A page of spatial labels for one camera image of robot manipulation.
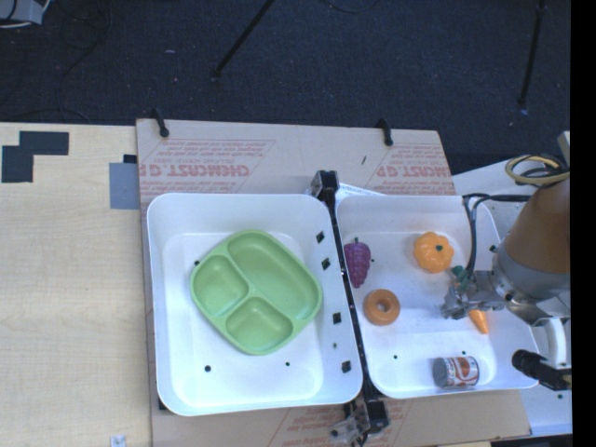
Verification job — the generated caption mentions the orange doughnut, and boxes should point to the orange doughnut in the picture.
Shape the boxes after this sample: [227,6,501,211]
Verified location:
[362,289,401,327]

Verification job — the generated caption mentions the green divided plate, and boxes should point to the green divided plate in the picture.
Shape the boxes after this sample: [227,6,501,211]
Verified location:
[188,229,324,357]

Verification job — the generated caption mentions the white plastic tray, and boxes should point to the white plastic tray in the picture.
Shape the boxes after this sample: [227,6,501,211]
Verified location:
[334,194,541,400]
[146,192,364,417]

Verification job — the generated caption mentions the thin black rod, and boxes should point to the thin black rod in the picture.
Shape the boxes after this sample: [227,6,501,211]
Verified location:
[324,188,379,405]

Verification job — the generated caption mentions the brown cardboard board red print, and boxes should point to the brown cardboard board red print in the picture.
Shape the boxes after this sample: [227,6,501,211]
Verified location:
[135,118,533,447]

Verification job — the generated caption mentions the orange pumpkin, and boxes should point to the orange pumpkin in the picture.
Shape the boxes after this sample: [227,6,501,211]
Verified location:
[413,231,455,275]

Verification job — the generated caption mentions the small orange and white can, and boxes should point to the small orange and white can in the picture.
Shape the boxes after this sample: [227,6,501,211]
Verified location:
[431,355,481,389]

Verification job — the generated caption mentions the purple grapes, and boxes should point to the purple grapes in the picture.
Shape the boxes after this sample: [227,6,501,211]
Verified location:
[343,237,373,290]

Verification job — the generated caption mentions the orange carrot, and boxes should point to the orange carrot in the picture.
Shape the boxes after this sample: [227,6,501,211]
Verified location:
[467,308,491,335]

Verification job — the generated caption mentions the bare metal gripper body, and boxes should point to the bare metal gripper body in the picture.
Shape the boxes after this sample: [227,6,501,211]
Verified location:
[470,270,571,328]

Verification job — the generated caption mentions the black cylinder on white bracket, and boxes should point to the black cylinder on white bracket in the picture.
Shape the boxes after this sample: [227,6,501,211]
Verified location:
[511,317,572,391]

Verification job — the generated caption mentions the black block with wires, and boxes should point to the black block with wires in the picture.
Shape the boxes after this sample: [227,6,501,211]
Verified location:
[310,169,339,199]
[362,400,390,435]

